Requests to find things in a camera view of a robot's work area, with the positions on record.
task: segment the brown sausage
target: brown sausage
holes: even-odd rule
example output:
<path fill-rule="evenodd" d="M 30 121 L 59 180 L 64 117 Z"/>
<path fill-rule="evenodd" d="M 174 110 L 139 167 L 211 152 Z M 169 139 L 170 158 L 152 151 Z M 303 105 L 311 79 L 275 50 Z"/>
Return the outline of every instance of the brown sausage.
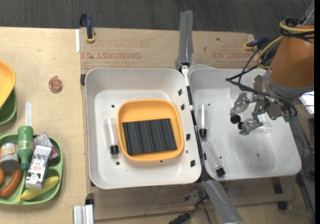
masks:
<path fill-rule="evenodd" d="M 2 197 L 8 197 L 16 189 L 22 179 L 23 171 L 19 168 L 13 171 L 11 180 L 9 183 L 1 190 L 0 195 Z"/>
<path fill-rule="evenodd" d="M 2 184 L 2 182 L 4 181 L 4 173 L 5 171 L 4 170 L 2 170 L 1 168 L 0 168 L 0 185 Z"/>

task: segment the yellow cable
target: yellow cable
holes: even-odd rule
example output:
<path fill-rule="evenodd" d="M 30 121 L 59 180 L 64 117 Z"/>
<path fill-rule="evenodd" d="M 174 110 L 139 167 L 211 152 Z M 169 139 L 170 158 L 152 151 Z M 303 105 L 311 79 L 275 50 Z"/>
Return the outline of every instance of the yellow cable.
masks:
<path fill-rule="evenodd" d="M 259 64 L 259 60 L 260 58 L 264 55 L 264 53 L 271 47 L 273 46 L 275 43 L 277 43 L 278 41 L 282 40 L 283 36 L 279 36 L 278 38 L 276 38 L 274 41 L 272 41 L 270 44 L 268 44 L 258 55 L 258 57 L 256 58 L 255 64 L 257 66 L 259 66 L 262 69 L 268 69 L 269 66 L 263 66 L 261 64 Z"/>
<path fill-rule="evenodd" d="M 280 27 L 290 32 L 302 33 L 302 32 L 313 32 L 314 29 L 297 29 L 289 26 L 285 26 L 282 22 L 280 22 Z"/>

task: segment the green bowl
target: green bowl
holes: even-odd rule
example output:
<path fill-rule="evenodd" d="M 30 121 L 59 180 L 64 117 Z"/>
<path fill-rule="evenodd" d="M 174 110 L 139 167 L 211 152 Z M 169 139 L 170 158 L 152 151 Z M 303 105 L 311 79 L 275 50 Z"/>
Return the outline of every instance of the green bowl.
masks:
<path fill-rule="evenodd" d="M 0 108 L 0 126 L 5 125 L 9 121 L 11 121 L 12 118 L 15 116 L 17 111 L 17 100 L 15 96 L 16 92 L 13 88 L 7 100 Z"/>
<path fill-rule="evenodd" d="M 48 168 L 46 171 L 46 178 L 48 177 L 52 177 L 52 176 L 58 176 L 59 177 L 59 182 L 58 184 L 53 187 L 52 189 L 50 189 L 49 191 L 35 197 L 34 199 L 28 200 L 28 201 L 24 201 L 21 200 L 19 202 L 16 201 L 16 197 L 17 196 L 21 196 L 22 193 L 24 192 L 25 188 L 25 180 L 26 180 L 26 174 L 27 171 L 25 171 L 23 173 L 23 177 L 22 180 L 20 181 L 19 186 L 16 188 L 16 190 L 9 196 L 6 198 L 0 197 L 0 203 L 3 204 L 24 204 L 24 205 L 28 205 L 28 204 L 38 204 L 38 203 L 43 203 L 46 201 L 49 201 L 50 199 L 52 199 L 57 192 L 60 189 L 60 185 L 61 185 L 61 179 L 62 179 L 62 170 L 63 170 L 63 152 L 62 152 L 62 148 L 61 145 L 59 144 L 58 141 L 56 141 L 54 138 L 49 137 L 53 146 L 55 147 L 55 149 L 57 150 L 59 157 L 49 161 L 48 163 Z M 0 146 L 3 146 L 6 143 L 17 143 L 18 142 L 18 134 L 17 133 L 12 133 L 12 134 L 7 134 L 4 135 L 2 137 L 0 137 Z M 2 183 L 2 185 L 0 186 L 0 190 L 2 190 L 10 181 L 11 176 L 12 176 L 12 172 L 5 172 L 5 178 L 4 181 Z"/>

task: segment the small box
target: small box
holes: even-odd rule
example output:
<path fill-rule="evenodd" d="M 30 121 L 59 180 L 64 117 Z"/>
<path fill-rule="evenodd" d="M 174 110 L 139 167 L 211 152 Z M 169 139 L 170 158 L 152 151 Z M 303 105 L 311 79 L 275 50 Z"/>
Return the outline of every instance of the small box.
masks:
<path fill-rule="evenodd" d="M 33 144 L 34 144 L 33 145 L 34 146 L 34 150 L 35 150 L 37 145 L 51 147 L 51 154 L 49 156 L 49 161 L 54 160 L 59 156 L 59 154 L 56 151 L 54 145 L 51 143 L 50 138 L 48 137 L 48 135 L 45 132 L 43 132 L 39 136 L 35 137 L 33 139 Z"/>
<path fill-rule="evenodd" d="M 51 147 L 36 146 L 31 159 L 30 167 L 25 178 L 26 188 L 42 189 L 46 174 Z"/>

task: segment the tin can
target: tin can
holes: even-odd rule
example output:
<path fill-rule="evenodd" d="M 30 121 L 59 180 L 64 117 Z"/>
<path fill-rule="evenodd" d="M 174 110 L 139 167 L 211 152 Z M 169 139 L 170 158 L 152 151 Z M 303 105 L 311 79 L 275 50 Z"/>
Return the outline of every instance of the tin can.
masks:
<path fill-rule="evenodd" d="M 6 143 L 1 147 L 0 168 L 4 171 L 14 171 L 19 168 L 19 157 L 15 143 Z"/>

